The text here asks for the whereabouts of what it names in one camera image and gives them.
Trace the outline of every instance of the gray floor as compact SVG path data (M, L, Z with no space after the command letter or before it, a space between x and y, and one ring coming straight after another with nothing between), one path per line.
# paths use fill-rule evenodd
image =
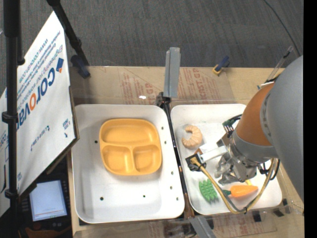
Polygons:
M3 6L0 0L0 29ZM61 0L90 65L165 66L179 47L181 66L275 67L303 54L304 0ZM52 8L21 0L27 52ZM75 51L67 42L68 59ZM5 89L5 36L0 34L0 93Z

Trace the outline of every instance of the toy carrot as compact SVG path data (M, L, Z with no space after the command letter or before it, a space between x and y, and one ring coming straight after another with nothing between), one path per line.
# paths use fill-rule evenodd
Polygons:
M240 197L248 195L256 190L258 190L258 187L253 185L233 185L230 190L224 190L224 192L233 197Z

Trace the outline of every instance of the yellow cable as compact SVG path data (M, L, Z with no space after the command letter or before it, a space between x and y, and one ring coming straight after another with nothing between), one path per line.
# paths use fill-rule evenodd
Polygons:
M245 209L245 212L238 212L238 211L235 211L232 209L232 207L230 206L228 200L226 199L226 197L223 195L223 192L221 190L221 188L219 187L219 185L215 182L215 180L211 177L211 175L208 173L208 171L203 167L201 166L201 164L198 162L198 160L196 159L196 157L193 157L192 159L190 159L191 163L192 164L196 164L198 167L200 166L200 169L201 171L209 178L209 180L212 182L212 184L216 187L218 193L220 194L223 202L225 203L225 205L227 206L227 208L229 209L229 211L233 214L241 214L241 213L247 213L247 211L249 211L249 209L251 209L255 204L256 202L259 200L259 198L261 197L262 193L264 192L271 176L272 176L272 172L273 172L273 166L275 164L275 159L271 159L271 165L268 169L268 173L267 173L267 176L266 176L266 179L263 183L263 186L262 186L262 189L261 191L259 192L259 194L253 199L253 201L251 201L252 203Z

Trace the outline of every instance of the white tray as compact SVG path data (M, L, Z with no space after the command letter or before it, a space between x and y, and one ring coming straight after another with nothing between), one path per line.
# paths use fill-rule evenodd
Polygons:
M78 105L80 139L72 148L75 209L91 224L172 219L184 211L184 197L165 112L149 105ZM106 170L99 130L108 119L139 118L153 123L160 137L162 165L154 173L119 176Z
M185 158L194 154L197 149L190 150L185 148L181 142L182 137L189 138L190 134L185 131L187 125L197 126L203 135L201 145L208 144L211 149L217 148L216 142L225 134L222 123L236 115L242 114L245 105L242 104L217 104L217 105L179 105L172 109L171 120L173 124L176 144L183 167L185 183L188 190L191 205L195 211L203 215L219 214L229 212L220 195L218 199L212 202L207 202L199 190L199 181L207 180L207 177L202 172L190 171L187 167ZM215 179L214 172L221 157L217 157L207 161L207 171ZM250 179L252 185L259 187L258 192L262 188L265 175L257 175ZM234 182L220 187L223 189L230 189L234 184L241 184ZM241 199L232 199L232 202L239 208L244 208L253 198L250 197ZM277 179L269 182L264 193L259 201L254 205L253 209L270 208L277 206L282 200L282 192Z

